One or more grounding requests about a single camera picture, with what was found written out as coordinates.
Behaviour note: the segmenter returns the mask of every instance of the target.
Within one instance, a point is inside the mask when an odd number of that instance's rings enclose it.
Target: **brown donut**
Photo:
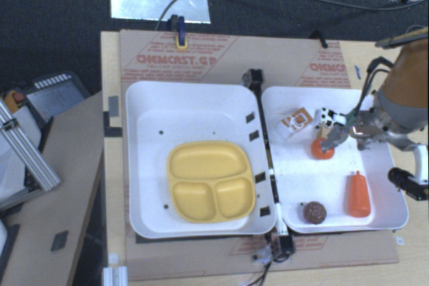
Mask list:
[[[309,202],[304,207],[304,218],[313,224],[320,224],[326,218],[326,208],[319,202]]]

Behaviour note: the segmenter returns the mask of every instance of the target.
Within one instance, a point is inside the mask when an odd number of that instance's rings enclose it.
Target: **yellow divided tray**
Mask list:
[[[167,173],[174,207],[190,222],[235,220],[255,206],[250,163],[236,144],[199,141],[178,145],[168,156]]]

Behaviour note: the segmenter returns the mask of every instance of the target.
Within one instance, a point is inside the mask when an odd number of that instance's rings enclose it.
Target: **white tray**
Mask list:
[[[243,86],[142,81],[126,94],[130,219],[147,238],[263,234],[275,222],[267,156],[257,101]],[[259,137],[250,141],[255,132]],[[175,211],[167,179],[167,158],[175,146],[194,141],[229,141],[246,152],[255,184],[250,215],[219,223],[191,223]],[[269,214],[261,216],[261,209]]]
[[[282,216],[293,230],[302,233],[379,230],[401,228],[408,220],[408,209],[402,192],[387,179],[393,167],[387,143],[373,143],[365,151],[348,138],[335,148],[329,160],[315,160],[310,145],[316,138],[313,123],[284,141],[276,125],[285,115],[305,107],[313,116],[316,109],[327,107],[347,114],[356,106],[360,90],[331,88],[271,87],[262,96],[271,156],[282,204]],[[368,96],[361,109],[368,109]],[[350,177],[359,170],[367,178],[371,214],[354,218],[347,214]],[[302,215],[305,203],[324,204],[326,220],[318,225],[307,223]]]

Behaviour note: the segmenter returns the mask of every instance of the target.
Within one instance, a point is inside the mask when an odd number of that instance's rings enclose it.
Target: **orange object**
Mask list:
[[[349,214],[353,217],[367,217],[371,213],[369,202],[367,180],[363,175],[356,172],[351,177],[349,194]]]
[[[314,156],[314,158],[319,160],[330,159],[332,156],[334,156],[334,152],[335,152],[334,148],[331,148],[323,152],[322,150],[323,141],[326,141],[326,139],[323,137],[319,137],[318,139],[315,139],[311,144],[311,154]]]

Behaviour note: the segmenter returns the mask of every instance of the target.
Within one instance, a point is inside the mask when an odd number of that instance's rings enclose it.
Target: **tomato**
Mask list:
[[[311,144],[311,154],[314,156],[314,158],[319,159],[319,160],[330,159],[332,156],[334,156],[334,152],[335,152],[334,148],[331,148],[331,149],[323,152],[322,151],[322,142],[323,141],[326,141],[326,139],[321,137],[321,138],[315,139],[313,141],[313,143]]]

